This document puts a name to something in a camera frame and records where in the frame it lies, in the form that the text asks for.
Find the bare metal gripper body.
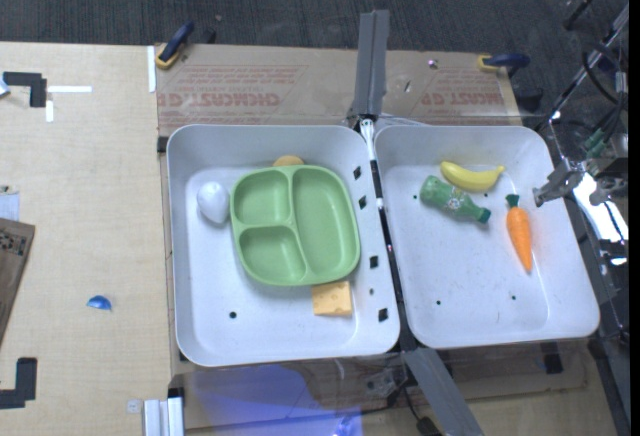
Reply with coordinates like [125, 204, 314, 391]
[574, 154, 630, 191]

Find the orange carrot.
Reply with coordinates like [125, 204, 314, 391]
[504, 193, 535, 275]

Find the yellow banana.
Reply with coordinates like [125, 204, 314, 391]
[439, 160, 507, 194]

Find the green bottle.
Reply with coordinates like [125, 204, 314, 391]
[418, 174, 493, 226]

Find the white plastic tray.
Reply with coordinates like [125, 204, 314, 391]
[373, 124, 602, 352]
[165, 123, 402, 368]

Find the green divided plate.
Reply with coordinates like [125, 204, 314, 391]
[229, 164, 362, 288]

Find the yellow cheese block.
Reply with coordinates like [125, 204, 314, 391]
[310, 279, 355, 319]

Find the brown cardboard board red print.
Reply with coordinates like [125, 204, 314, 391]
[153, 42, 589, 430]

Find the white egg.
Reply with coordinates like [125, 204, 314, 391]
[196, 180, 232, 226]

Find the brown cardboard piece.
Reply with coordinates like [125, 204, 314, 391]
[0, 217, 37, 348]

